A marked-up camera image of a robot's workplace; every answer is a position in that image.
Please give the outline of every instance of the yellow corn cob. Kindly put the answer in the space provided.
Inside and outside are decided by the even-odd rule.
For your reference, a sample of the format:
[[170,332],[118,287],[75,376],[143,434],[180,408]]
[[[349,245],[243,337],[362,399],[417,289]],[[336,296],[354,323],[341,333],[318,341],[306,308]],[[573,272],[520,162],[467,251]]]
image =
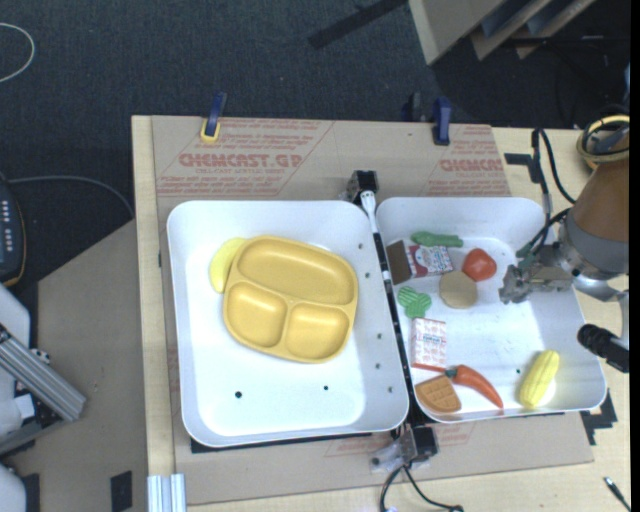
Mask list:
[[529,409],[538,405],[560,366],[560,354],[543,351],[534,361],[520,387],[520,403]]

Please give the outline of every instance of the green toy vegetable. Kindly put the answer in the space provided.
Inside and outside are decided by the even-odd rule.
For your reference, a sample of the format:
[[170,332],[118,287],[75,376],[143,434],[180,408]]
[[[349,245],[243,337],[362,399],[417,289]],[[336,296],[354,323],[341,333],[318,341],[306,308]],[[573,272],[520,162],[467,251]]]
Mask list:
[[409,318],[422,318],[431,307],[431,297],[427,293],[418,293],[410,286],[403,286],[398,291],[398,302],[405,308]]
[[425,247],[433,247],[436,245],[462,247],[462,239],[457,235],[437,235],[429,231],[418,231],[411,235],[411,240]]

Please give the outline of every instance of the blue clamp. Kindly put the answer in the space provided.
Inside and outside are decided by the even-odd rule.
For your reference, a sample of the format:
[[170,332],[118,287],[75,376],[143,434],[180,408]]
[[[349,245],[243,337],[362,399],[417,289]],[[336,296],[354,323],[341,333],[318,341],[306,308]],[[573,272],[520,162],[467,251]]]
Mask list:
[[219,118],[222,116],[224,106],[227,103],[227,93],[218,92],[213,98],[213,105],[209,118],[205,119],[200,129],[200,139],[207,144],[213,144],[218,140],[220,135]]
[[433,102],[433,120],[435,126],[433,130],[433,142],[438,146],[448,146],[449,140],[449,123],[451,122],[451,103],[449,100],[440,96]]

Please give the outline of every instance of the tan round cookie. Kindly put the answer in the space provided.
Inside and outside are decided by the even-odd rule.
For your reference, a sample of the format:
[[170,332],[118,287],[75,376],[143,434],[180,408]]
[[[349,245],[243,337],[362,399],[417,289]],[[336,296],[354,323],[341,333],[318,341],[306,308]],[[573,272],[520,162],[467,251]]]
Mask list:
[[440,298],[451,308],[470,308],[478,300],[478,287],[464,272],[449,272],[440,278]]

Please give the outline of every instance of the wooden table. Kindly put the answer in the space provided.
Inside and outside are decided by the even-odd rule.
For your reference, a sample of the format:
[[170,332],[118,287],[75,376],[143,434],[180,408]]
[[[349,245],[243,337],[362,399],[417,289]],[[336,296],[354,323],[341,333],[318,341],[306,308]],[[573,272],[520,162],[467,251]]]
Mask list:
[[[353,123],[357,136],[357,126]],[[394,124],[402,130],[402,124]],[[141,325],[144,361],[147,454],[149,475],[170,475],[175,472],[172,441],[172,422],[169,403],[166,335],[162,282],[158,267],[159,235],[156,210],[153,158],[152,119],[135,116],[132,119],[135,194],[137,209],[138,259],[140,272]],[[501,154],[530,153],[529,129],[500,128],[493,130]],[[577,132],[551,130],[548,132],[565,188],[577,197],[588,178],[575,151]],[[505,173],[513,196],[540,200],[537,186],[529,181],[522,167],[506,166]],[[556,193],[554,211],[569,204]],[[618,289],[628,287],[628,278],[614,280]],[[617,304],[602,304],[579,295],[585,318],[590,323],[620,332],[621,316]],[[623,510],[622,505],[607,489],[603,477],[611,477],[622,493],[631,497],[630,463],[630,390],[629,376],[603,363],[605,378],[618,416],[612,429],[598,430],[597,445],[593,447],[595,462],[569,467],[526,470],[512,473],[472,476],[425,482],[425,493],[444,503],[461,503],[465,511],[488,510],[580,510],[600,512]],[[328,491],[304,495],[249,500],[190,507],[198,511],[305,511],[353,510],[377,511],[378,486],[342,491]],[[409,484],[394,485],[388,493],[387,505],[402,512],[436,510],[429,508]]]

